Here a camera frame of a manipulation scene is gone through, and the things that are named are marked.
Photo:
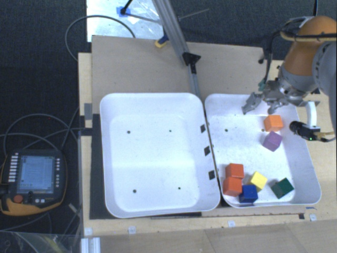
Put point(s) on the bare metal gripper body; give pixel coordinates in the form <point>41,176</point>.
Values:
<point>275,91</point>

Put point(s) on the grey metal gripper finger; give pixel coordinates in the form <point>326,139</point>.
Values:
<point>276,107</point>
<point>251,103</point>

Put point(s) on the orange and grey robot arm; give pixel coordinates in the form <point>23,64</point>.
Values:
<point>305,54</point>

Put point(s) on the orange cube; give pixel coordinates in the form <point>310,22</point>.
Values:
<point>273,123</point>

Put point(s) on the purple cube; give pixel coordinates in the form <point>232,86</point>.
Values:
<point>272,140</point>

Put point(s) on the white plastic tray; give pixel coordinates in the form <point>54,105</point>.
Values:
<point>155,154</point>
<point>250,151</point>

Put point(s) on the red cube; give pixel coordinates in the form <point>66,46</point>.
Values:
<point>235,170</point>
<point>232,186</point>

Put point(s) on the yellow cube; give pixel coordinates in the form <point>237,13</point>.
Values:
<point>258,180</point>

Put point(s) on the green cube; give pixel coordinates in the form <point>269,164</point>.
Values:
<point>282,188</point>

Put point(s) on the blue cube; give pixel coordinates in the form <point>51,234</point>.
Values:
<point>248,193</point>

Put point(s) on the brown cardboard board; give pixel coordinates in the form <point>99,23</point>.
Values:
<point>142,67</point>

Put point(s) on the black cylinder on white bracket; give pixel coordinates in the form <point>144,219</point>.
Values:
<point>302,129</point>

